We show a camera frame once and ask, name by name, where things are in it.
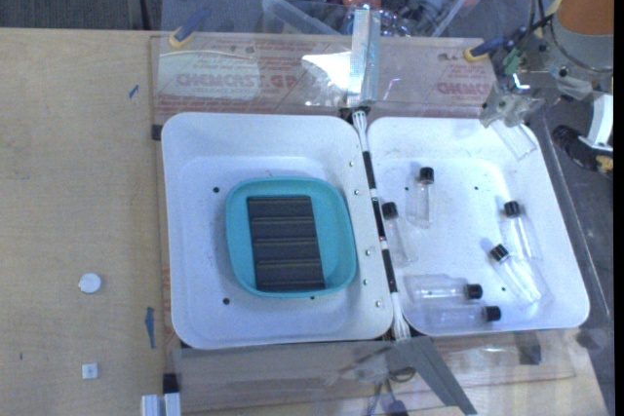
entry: black bottle cap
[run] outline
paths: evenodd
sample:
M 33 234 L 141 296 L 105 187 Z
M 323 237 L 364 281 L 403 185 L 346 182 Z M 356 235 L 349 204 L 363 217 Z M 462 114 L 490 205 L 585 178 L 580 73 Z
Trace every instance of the black bottle cap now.
M 489 251 L 489 255 L 496 260 L 496 262 L 502 262 L 509 256 L 509 251 L 507 251 L 507 248 L 503 245 L 496 245 Z
M 381 212 L 383 213 L 383 218 L 397 218 L 399 216 L 397 205 L 393 202 L 384 203 L 381 206 Z
M 495 305 L 487 305 L 484 307 L 484 318 L 487 322 L 500 321 L 500 308 Z
M 420 181 L 421 182 L 433 182 L 433 169 L 431 167 L 423 167 L 420 169 Z
M 466 298 L 470 300 L 479 299 L 484 296 L 484 289 L 480 284 L 467 284 L 464 289 Z
M 520 205 L 518 205 L 518 202 L 507 202 L 504 207 L 505 214 L 508 217 L 517 217 L 520 215 Z

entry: blue mark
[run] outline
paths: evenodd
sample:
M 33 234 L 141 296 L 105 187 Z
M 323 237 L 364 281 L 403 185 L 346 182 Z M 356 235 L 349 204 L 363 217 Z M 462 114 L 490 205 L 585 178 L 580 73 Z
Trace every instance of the blue mark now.
M 149 335 L 149 346 L 152 349 L 156 348 L 156 343 L 154 342 L 154 309 L 152 307 L 147 307 L 145 311 L 145 327 L 147 328 L 147 334 Z

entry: white tray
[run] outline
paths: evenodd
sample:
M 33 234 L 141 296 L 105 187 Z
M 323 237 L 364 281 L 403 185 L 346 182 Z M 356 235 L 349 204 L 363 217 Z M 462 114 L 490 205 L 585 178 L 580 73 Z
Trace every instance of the white tray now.
M 526 132 L 537 144 L 529 129 Z M 395 269 L 404 315 L 431 336 L 565 328 L 582 324 L 589 298 L 541 150 L 517 161 L 492 128 L 476 119 L 381 118 L 369 127 L 369 145 L 382 203 L 405 214 L 410 177 L 421 167 L 435 172 L 431 227 L 417 232 L 417 260 Z M 554 300 L 519 308 L 488 261 L 500 241 L 497 216 L 517 200 L 530 216 L 543 254 L 540 263 Z M 482 302 L 497 305 L 500 321 L 435 328 L 402 289 L 407 274 L 447 274 L 479 283 Z
M 346 122 L 323 116 L 182 113 L 165 124 L 162 148 L 172 318 L 185 343 L 219 349 L 364 340 L 390 327 L 392 303 L 362 151 Z M 239 285 L 229 261 L 225 198 L 242 180 L 293 174 L 324 179 L 342 194 L 358 270 L 351 284 L 335 293 L 257 296 Z

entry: wooden table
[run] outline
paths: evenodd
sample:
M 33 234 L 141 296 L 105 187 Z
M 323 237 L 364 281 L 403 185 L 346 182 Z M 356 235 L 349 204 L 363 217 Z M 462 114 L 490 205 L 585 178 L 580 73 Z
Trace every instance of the wooden table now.
M 0 414 L 132 415 L 162 391 L 153 36 L 0 29 Z M 88 272 L 102 278 L 93 294 L 78 287 Z M 483 383 L 468 397 L 487 414 L 538 414 L 553 399 L 558 415 L 606 414 L 573 333 L 573 376 Z M 98 378 L 84 380 L 93 362 Z

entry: bottle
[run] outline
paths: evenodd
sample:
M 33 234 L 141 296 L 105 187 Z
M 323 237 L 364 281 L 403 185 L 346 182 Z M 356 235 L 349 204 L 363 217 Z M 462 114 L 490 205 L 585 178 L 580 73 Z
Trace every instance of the bottle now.
M 455 305 L 448 308 L 431 309 L 423 320 L 438 330 L 466 329 L 470 326 L 482 328 L 491 322 L 500 321 L 502 313 L 495 305 L 482 303 Z
M 516 201 L 504 205 L 505 216 L 500 220 L 503 245 L 519 259 L 539 258 L 540 251 L 530 220 L 522 214 Z
M 446 274 L 406 276 L 405 287 L 414 303 L 435 307 L 447 303 L 469 303 L 484 294 L 480 284 L 469 284 L 463 278 L 452 278 Z
M 411 262 L 415 262 L 417 258 L 413 251 L 407 252 L 406 235 L 409 228 L 407 224 L 402 223 L 396 204 L 384 203 L 381 206 L 381 212 L 383 213 L 383 227 L 393 263 L 399 267 L 405 267 Z
M 428 228 L 432 221 L 433 183 L 433 169 L 423 167 L 408 194 L 408 221 L 422 229 Z
M 530 265 L 529 260 L 522 260 L 509 253 L 503 245 L 497 245 L 489 251 L 493 266 L 506 286 L 514 293 L 521 308 L 546 301 L 550 296 L 548 285 L 539 269 Z

